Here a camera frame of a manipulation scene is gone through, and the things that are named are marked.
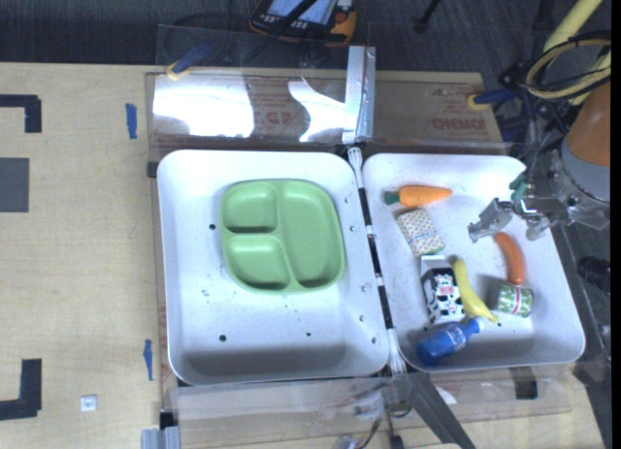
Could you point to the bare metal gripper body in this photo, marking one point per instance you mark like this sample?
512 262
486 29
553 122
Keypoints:
550 207

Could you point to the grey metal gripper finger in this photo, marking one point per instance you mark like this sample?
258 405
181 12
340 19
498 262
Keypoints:
489 220
537 231

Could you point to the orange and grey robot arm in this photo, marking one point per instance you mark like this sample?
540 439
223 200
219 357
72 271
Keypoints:
591 137

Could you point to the orange sausage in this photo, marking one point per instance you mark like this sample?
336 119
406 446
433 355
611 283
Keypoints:
513 258

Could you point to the patterned green and white packet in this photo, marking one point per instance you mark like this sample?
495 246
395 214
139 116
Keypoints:
420 231

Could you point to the orange carrot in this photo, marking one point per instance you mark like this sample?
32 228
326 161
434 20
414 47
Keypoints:
422 196

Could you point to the green and white can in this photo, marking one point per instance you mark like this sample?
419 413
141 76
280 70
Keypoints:
514 300

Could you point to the yellow banana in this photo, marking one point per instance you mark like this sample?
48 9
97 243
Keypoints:
468 292

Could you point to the white cow print carton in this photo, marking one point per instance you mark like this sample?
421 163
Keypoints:
439 292

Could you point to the white plastic tray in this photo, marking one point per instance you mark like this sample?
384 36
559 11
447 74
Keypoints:
543 335
194 292

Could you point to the blue bottle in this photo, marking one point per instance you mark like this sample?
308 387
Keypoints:
444 344

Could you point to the green divided plate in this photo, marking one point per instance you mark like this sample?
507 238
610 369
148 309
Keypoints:
310 234

